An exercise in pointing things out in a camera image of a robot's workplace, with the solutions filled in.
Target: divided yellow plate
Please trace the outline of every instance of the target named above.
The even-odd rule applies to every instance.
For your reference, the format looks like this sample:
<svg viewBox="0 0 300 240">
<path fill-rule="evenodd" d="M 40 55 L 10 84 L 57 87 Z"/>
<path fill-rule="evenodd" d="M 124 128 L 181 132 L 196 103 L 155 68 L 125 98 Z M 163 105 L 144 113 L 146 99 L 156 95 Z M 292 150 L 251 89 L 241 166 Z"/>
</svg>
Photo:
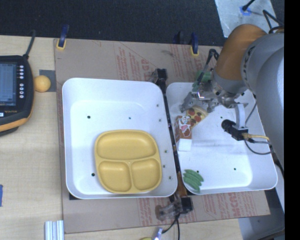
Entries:
<svg viewBox="0 0 300 240">
<path fill-rule="evenodd" d="M 161 182 L 161 159 L 155 139 L 142 130 L 111 130 L 94 144 L 96 171 L 112 193 L 133 194 L 155 189 Z"/>
</svg>

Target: device screen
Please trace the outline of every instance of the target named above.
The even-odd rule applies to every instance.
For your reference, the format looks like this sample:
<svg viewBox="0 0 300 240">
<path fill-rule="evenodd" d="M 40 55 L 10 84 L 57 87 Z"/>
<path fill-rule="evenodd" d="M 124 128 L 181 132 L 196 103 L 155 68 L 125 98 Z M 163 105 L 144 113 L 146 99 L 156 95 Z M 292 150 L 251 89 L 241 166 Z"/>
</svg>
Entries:
<svg viewBox="0 0 300 240">
<path fill-rule="evenodd" d="M 0 62 L 0 106 L 16 105 L 17 64 Z"/>
</svg>

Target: wooden table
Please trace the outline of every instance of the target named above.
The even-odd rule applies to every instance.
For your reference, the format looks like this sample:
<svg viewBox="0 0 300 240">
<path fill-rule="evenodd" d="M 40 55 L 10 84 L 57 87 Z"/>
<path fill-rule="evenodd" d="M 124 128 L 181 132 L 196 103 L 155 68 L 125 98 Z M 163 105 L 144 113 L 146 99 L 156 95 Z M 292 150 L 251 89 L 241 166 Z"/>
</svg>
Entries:
<svg viewBox="0 0 300 240">
<path fill-rule="evenodd" d="M 23 55 L 30 37 L 0 35 L 1 55 Z M 33 75 L 55 70 L 54 39 L 36 37 L 29 54 Z M 42 240 L 46 221 L 63 219 L 55 92 L 35 93 L 31 118 L 11 134 L 0 137 L 0 240 Z M 140 240 L 155 226 L 66 234 L 66 240 Z M 162 240 L 178 238 L 173 226 Z M 180 239 L 241 240 L 237 219 L 180 224 Z"/>
</svg>

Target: blue clamp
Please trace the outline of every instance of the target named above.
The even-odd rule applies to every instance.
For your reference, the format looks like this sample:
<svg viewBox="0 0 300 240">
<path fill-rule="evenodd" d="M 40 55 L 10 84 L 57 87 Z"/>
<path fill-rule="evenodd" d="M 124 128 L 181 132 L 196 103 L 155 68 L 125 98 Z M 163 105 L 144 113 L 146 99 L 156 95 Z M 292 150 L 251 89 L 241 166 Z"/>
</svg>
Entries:
<svg viewBox="0 0 300 240">
<path fill-rule="evenodd" d="M 198 37 L 197 37 L 196 33 L 192 32 L 192 34 L 191 34 L 191 54 L 193 56 L 199 55 L 198 47 L 199 47 Z"/>
<path fill-rule="evenodd" d="M 56 48 L 59 50 L 64 50 L 66 48 L 66 37 L 69 32 L 70 26 L 68 24 L 63 24 L 62 29 L 61 29 L 61 35 L 60 38 L 58 39 L 58 42 L 56 43 Z"/>
</svg>

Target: black floor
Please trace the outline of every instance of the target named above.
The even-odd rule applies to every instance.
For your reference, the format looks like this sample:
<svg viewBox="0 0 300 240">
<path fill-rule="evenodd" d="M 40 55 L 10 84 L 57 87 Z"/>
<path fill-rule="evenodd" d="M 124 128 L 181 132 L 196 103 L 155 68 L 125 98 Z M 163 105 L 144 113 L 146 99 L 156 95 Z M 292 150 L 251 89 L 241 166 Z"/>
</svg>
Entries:
<svg viewBox="0 0 300 240">
<path fill-rule="evenodd" d="M 285 0 L 270 0 L 285 20 Z M 199 45 L 225 42 L 215 0 L 0 0 L 0 35 L 172 43 L 178 31 L 198 36 Z"/>
</svg>

